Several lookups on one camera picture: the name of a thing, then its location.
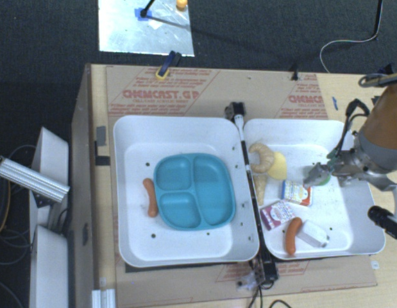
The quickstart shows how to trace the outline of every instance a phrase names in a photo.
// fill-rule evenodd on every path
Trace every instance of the wooden surface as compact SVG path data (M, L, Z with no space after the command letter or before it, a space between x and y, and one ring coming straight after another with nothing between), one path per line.
M353 99L359 98L370 108L373 106L371 98L381 95L383 89L368 88L362 89L357 85L360 76L346 74L317 74L321 93L324 98L326 111L330 119L344 121L346 105ZM94 106L94 129L99 125L108 124L105 119L107 102L105 97L106 77L105 66L92 66L92 92ZM353 129L358 130L363 123L362 118L356 118ZM103 149L99 148L99 155L103 155ZM109 195L111 191L110 168L97 167L96 178L107 179L106 182L96 184L96 195ZM397 182L397 173L391 175L391 179ZM393 196L391 193L382 193L371 188L375 203L389 210L393 210ZM104 277L101 282L101 289L114 287L114 235L112 225L114 220L111 214L111 205L100 205L97 207L97 236L99 248L99 269L100 275ZM269 307L273 300L285 300L292 308L296 307L397 307L397 241L387 236L385 249L371 257L376 261L379 269L375 270L378 285L376 287L364 287L358 289L343 289L336 291L302 293L285 296L268 296L268 291L263 291L264 307ZM210 308L210 307L247 307L249 299L223 300L216 302L200 302L193 304L177 305L178 308ZM260 300L257 298L254 307L260 307Z

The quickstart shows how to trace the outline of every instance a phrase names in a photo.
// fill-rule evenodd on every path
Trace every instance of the silver metal plate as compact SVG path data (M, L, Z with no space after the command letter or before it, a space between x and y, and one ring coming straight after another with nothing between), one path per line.
M140 20L137 9L149 0L99 0L99 49L118 53L168 55L173 50L194 56L188 6L176 0L156 0L151 17Z

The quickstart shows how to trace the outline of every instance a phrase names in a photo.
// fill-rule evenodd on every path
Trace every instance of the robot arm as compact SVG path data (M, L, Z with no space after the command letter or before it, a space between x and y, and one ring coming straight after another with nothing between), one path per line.
M381 207L372 207L368 216L397 239L397 184L387 177L388 173L397 170L397 76L390 76L389 83L385 78L382 79L384 85L394 84L385 89L371 113L357 99L348 105L339 144L328 154L327 164L317 163L310 170L308 177L304 179L304 186L324 185L332 175L339 179L341 185L347 185L352 179L359 179L373 184L381 191L392 191L394 214ZM357 107L363 109L364 114L352 116ZM355 116L367 116L367 120L359 132L354 133L353 148L344 151L343 139Z

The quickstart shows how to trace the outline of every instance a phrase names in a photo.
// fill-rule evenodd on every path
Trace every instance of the black carpet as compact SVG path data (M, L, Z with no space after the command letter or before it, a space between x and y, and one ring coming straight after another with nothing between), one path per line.
M368 39L378 0L189 0L196 56L182 67L324 72L319 50L331 40ZM0 154L35 144L41 126L69 139L85 63L159 65L162 56L98 51L97 0L0 0ZM397 71L397 0L384 0L378 40L324 52L333 73ZM28 227L26 193L8 228ZM0 245L0 257L14 257ZM29 258L0 266L0 280L28 306ZM16 303L0 288L0 307Z

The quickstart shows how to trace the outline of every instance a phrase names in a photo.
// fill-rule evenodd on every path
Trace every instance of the orange ball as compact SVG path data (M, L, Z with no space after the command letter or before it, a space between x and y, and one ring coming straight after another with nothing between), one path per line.
M184 9L188 3L188 0L177 0L176 5L179 9Z

